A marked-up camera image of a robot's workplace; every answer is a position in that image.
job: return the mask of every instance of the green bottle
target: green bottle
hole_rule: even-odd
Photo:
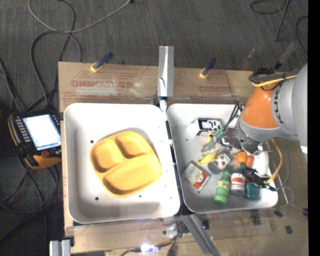
[[[224,205],[228,201],[228,195],[230,191],[230,174],[231,172],[228,169],[224,169],[221,179],[218,181],[215,190],[215,196],[213,201],[217,204]]]

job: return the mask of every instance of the light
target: light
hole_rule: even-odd
[[[143,254],[158,253],[159,252],[159,248],[158,247],[156,247],[154,245],[149,245],[147,243],[142,244],[140,249],[141,249],[141,252]]]

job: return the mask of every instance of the bottle label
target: bottle label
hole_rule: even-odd
[[[230,189],[230,183],[224,180],[219,180],[217,184],[217,188],[225,188],[226,190]]]

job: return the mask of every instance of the blue clamp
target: blue clamp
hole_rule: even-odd
[[[90,69],[93,71],[93,72],[97,72],[99,69],[101,69],[103,67],[103,65],[105,63],[108,63],[112,57],[114,55],[110,52],[108,53],[107,55],[103,56],[101,59],[99,59],[97,62],[93,63],[91,66],[90,66]]]
[[[215,66],[215,64],[216,64],[216,58],[213,57],[213,58],[210,60],[210,62],[208,63],[208,65],[206,65],[206,67],[201,70],[200,77],[201,77],[201,78],[207,78],[210,69],[212,69],[212,68]]]

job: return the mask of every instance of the white cable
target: white cable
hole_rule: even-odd
[[[115,11],[111,12],[110,14],[108,14],[107,16],[101,18],[101,19],[98,19],[97,21],[95,21],[94,23],[84,27],[84,28],[81,28],[81,29],[77,29],[77,30],[71,30],[71,31],[61,31],[61,32],[64,32],[64,33],[76,33],[76,32],[80,32],[80,31],[84,31],[90,27],[92,27],[93,25],[109,18],[110,16],[114,15],[115,13],[117,13],[118,11],[120,11],[122,8],[124,8],[131,0],[127,0],[121,7],[119,7],[118,9],[116,9]],[[46,26],[48,29],[50,30],[53,30],[53,31],[60,31],[60,30],[57,30],[49,25],[47,25],[46,23],[44,23],[40,18],[38,18],[34,12],[31,10],[31,7],[30,7],[30,2],[31,0],[28,0],[28,9],[30,11],[30,13],[33,15],[33,17],[35,17],[42,25]]]

